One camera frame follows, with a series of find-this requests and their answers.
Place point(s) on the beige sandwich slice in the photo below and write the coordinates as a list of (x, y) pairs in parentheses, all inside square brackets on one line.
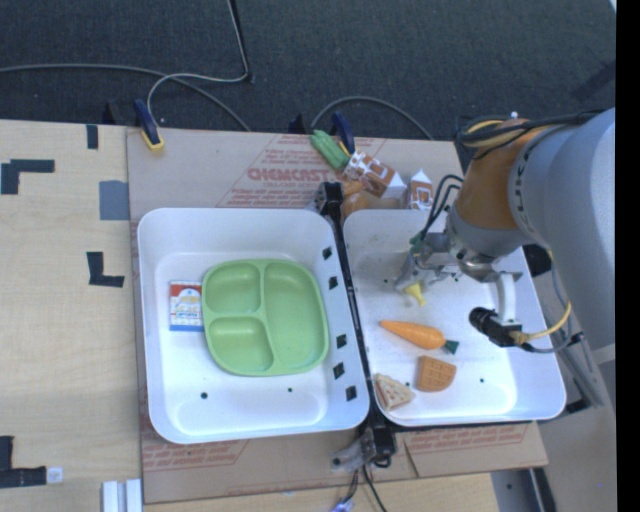
[(392, 392)]

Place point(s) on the orange toy bread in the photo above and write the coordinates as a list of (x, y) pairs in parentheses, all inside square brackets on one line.
[(354, 200)]

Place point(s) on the green toy corn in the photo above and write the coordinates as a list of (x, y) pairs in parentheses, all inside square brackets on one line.
[(330, 148)]

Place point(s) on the brown cardboard board red print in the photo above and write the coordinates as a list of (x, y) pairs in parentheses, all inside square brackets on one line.
[(200, 170)]

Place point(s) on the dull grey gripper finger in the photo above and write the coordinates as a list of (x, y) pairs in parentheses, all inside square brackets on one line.
[(405, 277), (429, 279)]

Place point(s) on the white plastic tray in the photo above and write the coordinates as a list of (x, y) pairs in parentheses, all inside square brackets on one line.
[(240, 400), (480, 360)]

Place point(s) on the thin black rod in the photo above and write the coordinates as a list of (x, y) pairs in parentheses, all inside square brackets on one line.
[(352, 300)]

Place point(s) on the black cylinder on white bracket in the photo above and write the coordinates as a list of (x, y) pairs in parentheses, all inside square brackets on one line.
[(492, 322)]

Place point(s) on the small white orange carton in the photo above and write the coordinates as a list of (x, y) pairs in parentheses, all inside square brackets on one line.
[(420, 192)]

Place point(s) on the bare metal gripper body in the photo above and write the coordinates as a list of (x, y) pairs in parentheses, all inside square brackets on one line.
[(437, 255)]

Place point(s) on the green divided plate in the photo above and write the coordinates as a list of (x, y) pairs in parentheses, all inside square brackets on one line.
[(265, 315)]

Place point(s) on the red white blue packet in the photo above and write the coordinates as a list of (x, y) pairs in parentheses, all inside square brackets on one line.
[(185, 305)]

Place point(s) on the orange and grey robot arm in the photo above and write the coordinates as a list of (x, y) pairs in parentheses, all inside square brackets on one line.
[(560, 200)]

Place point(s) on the orange waffle biscuit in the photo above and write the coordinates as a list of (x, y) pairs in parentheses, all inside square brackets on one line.
[(436, 374)]

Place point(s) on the orange carrot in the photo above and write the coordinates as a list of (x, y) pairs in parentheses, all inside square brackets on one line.
[(415, 334)]

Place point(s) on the small yellow toy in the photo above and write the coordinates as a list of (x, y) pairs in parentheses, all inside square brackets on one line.
[(416, 294)]

